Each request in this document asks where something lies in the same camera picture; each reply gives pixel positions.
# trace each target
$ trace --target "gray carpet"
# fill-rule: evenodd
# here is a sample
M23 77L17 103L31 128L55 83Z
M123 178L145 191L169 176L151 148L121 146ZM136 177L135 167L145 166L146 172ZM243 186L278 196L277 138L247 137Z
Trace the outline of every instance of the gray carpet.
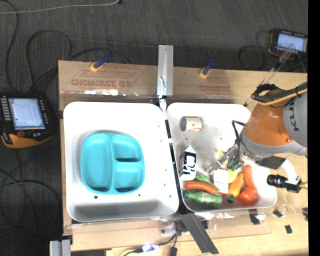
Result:
M57 73L45 82L37 79L67 56L95 61L109 49L118 52L112 62L157 65L158 45L173 45L176 67L201 68L213 57L216 69L268 71L277 60L267 50L269 30L308 34L307 0L123 0L9 13L13 7L32 11L111 2L0 0L1 92L27 92L36 82L32 88L58 116ZM93 48L104 50L76 55ZM281 71L307 72L308 60L287 61ZM1 144L0 156L0 256L49 255L49 241L62 236L59 127L39 146L13 150ZM25 184L14 185L19 181Z

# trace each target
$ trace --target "toy vegetable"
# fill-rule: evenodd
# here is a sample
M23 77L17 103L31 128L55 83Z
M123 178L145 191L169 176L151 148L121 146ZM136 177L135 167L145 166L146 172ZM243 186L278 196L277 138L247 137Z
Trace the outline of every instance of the toy vegetable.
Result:
M216 185L211 182L211 180L206 176L204 175L203 173L201 172L198 172L195 176L195 179L197 181L200 181L200 182L205 182L205 183L208 183L209 185L211 185L212 187L215 187L215 189L217 190L216 192L218 193L219 192L219 189L216 187Z
M251 187L253 192L256 194L257 193L257 188L254 184L254 180L252 178L252 167L251 165L245 165L243 168L243 179L244 183L247 187Z
M236 179L229 186L229 197L227 199L229 203L233 203L235 198L239 195L243 181L244 173L240 172Z
M238 200L245 206L252 206L258 201L258 197L252 187L247 186L244 191L238 195Z
M231 170L231 169L229 169L228 182L229 182L229 183L234 182L235 179L237 178L237 176L238 176L237 170Z
M217 189L214 186L203 181L187 181L184 187L186 190L204 190L212 195L217 193Z
M222 196L218 194L210 194L202 191L194 193L190 191L183 191L182 196L184 199L192 199L197 203L206 204L215 209L220 208L222 204Z

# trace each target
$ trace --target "toy carrot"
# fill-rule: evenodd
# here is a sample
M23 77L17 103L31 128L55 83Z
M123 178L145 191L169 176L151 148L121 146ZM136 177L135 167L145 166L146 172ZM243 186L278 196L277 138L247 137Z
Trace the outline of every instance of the toy carrot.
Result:
M247 186L245 190L238 195L237 198L245 206L252 206L258 201L256 193L250 186Z
M219 189L217 188L217 186L211 182L211 180L209 179L209 177L207 177L206 175L204 175L201 172L197 172L197 174L195 175L195 179L199 182L205 182L208 183L209 185L211 185L212 187L215 187L215 189L217 190L216 192L219 192Z
M251 187L253 192L256 194L257 193L257 188L255 186L254 180L252 178L252 167L251 165L245 165L243 167L243 179L244 183L247 187Z
M214 186L202 181L187 181L184 187L186 190L204 190L212 195L217 193L217 189Z
M244 173L240 172L239 175L229 186L229 197L227 199L229 203L232 204L235 201L235 198L239 195L243 181Z

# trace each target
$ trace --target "teal plate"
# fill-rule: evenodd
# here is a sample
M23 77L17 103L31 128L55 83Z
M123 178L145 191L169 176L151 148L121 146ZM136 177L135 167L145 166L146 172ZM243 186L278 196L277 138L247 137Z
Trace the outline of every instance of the teal plate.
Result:
M95 133L81 148L80 169L83 184L105 195L136 191L145 179L145 162L140 144L118 133Z

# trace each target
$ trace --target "blue clamp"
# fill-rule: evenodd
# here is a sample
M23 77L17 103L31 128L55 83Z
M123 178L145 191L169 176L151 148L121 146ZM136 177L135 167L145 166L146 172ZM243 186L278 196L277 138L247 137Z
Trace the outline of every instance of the blue clamp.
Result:
M113 52L108 52L106 55L102 56L99 60L91 64L91 70L97 72L103 67L103 64L108 62L114 56Z
M202 78L206 78L209 75L209 71L212 68L212 66L215 64L216 60L214 58L211 58L208 64L201 70L200 76Z

